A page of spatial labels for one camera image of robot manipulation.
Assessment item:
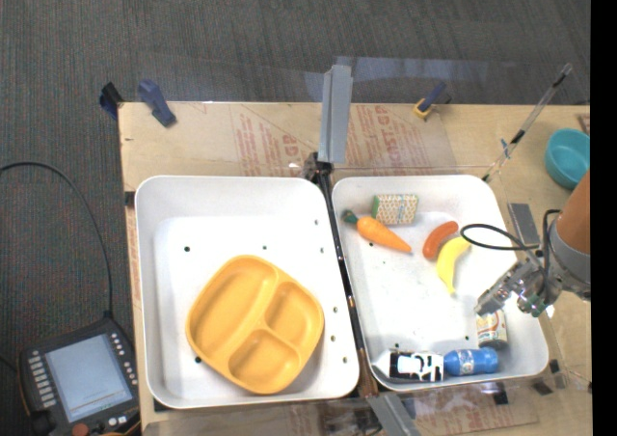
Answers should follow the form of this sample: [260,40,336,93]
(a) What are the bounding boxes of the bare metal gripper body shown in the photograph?
[491,259,564,314]

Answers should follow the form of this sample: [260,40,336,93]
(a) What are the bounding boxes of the small white printed can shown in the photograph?
[475,308,509,350]

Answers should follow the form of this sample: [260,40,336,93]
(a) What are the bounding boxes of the yellow banana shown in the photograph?
[435,235,472,297]

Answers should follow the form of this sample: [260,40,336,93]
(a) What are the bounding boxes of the blue bottle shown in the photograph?
[443,345,500,378]

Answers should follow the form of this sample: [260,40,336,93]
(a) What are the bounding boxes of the white plastic tray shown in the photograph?
[133,175,361,410]
[331,174,551,394]

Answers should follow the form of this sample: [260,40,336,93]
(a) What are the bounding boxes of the orange sausage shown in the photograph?
[421,220,460,260]

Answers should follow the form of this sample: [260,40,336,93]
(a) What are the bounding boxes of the black and white carton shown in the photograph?
[387,350,445,384]

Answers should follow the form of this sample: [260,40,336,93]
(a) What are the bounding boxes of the orange carrot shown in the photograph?
[341,209,414,255]

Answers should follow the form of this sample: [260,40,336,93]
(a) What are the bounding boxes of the green and yellow carton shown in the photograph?
[370,193,419,227]

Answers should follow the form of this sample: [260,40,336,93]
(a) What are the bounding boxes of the teal bowl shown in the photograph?
[544,127,592,192]

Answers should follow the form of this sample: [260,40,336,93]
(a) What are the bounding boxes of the thin black and white rod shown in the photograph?
[316,168,380,397]

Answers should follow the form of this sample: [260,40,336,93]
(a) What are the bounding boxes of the yellow divided plate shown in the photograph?
[184,254,326,396]

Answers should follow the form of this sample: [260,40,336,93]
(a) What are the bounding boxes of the brown cardboard board red print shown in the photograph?
[117,100,592,436]

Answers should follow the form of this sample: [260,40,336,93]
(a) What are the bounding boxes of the black block with thin wires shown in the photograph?
[302,151,335,184]

